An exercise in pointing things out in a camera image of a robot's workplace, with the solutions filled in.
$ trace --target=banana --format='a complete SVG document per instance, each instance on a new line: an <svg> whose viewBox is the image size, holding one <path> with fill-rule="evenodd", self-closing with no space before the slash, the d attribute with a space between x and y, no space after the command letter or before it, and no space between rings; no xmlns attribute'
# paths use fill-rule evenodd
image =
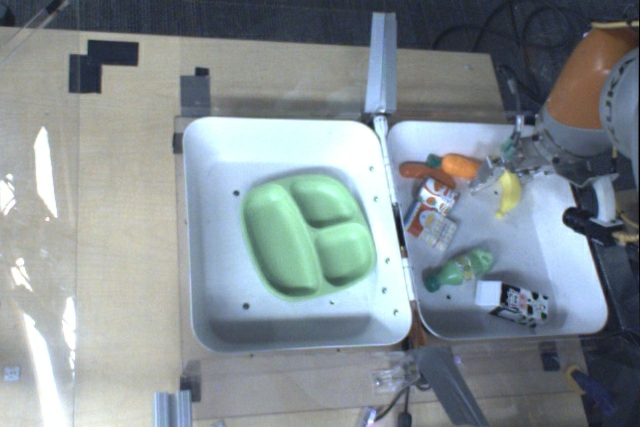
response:
<svg viewBox="0 0 640 427"><path fill-rule="evenodd" d="M518 206L522 198L520 178L515 173L505 170L500 176L500 185L502 186L502 197L500 198L500 210L496 212L498 219L502 219L504 214Z"/></svg>

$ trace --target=bottle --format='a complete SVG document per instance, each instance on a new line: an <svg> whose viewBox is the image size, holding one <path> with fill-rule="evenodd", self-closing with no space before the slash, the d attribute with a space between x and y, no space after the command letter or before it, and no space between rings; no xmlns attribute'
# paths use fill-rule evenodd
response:
<svg viewBox="0 0 640 427"><path fill-rule="evenodd" d="M442 285L462 285L474 276L489 272L493 267L493 255L486 249L476 248L449 260L440 272L427 276L424 286L435 292Z"/></svg>

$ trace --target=divided green plate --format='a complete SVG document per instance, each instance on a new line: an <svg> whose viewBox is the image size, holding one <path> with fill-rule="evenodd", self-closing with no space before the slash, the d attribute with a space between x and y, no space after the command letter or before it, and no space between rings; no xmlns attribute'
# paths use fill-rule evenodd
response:
<svg viewBox="0 0 640 427"><path fill-rule="evenodd" d="M242 221L258 274L284 299L347 288L375 265L360 206L329 176L299 175L255 187L243 201Z"/></svg>

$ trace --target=wooden surface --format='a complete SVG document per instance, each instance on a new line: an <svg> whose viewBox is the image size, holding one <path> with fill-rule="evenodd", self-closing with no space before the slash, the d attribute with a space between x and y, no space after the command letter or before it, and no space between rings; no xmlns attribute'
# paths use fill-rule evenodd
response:
<svg viewBox="0 0 640 427"><path fill-rule="evenodd" d="M77 219L78 241L75 425L151 425L153 393L175 392L181 372L178 214L171 146L174 117L179 114L180 75L193 74L195 66L210 68L220 113L234 108L249 113L256 107L286 111L283 98L310 112L336 105L356 110L366 83L367 51L120 34L82 33L78 38L47 31L21 52L20 66L3 69L2 87L18 91L25 80L42 82L47 76L50 83L64 87L68 62L64 56L86 51L89 38L137 41L140 62L137 67L103 67L102 94L77 99L77 137L64 138L52 148L52 152L79 150L79 175L68 177L69 183L77 181L79 186L77 212L69 213L69 218ZM45 57L44 47L51 49ZM400 51L398 82L399 105L407 112L438 119L501 118L486 56ZM46 95L29 92L34 105L46 104ZM27 116L44 115L24 101L19 105ZM4 318L0 321L7 325ZM4 351L12 337L6 332L0 337ZM563 365L581 358L577 341L559 347ZM455 348L463 374L492 425L586 425L581 401L568 393L561 373L542 371L537 344L512 350ZM319 359L313 359L316 355L306 363L304 357L299 359L298 368L290 368L283 355L206 360L204 366L213 365L215 378L226 387L227 426L351 427L365 401L381 405L391 398L372 395L367 376L380 368L376 366L380 361L368 352L347 351L332 364L316 367L315 362L331 358L320 352ZM342 365L341 357L349 364ZM259 389L256 383L264 393L251 393ZM36 401L29 394L33 387L22 384L10 388L10 394L4 393L8 385L2 388L2 425L38 425L33 413ZM323 389L324 396L311 396ZM336 394L341 397L339 404L331 402ZM203 420L196 425L211 425L216 413L202 405L197 408ZM319 408L332 410L312 411ZM246 416L248 411L274 409L289 412ZM433 392L412 394L412 411L415 426L448 425ZM382 425L393 425L393 419L390 416Z"/></svg>

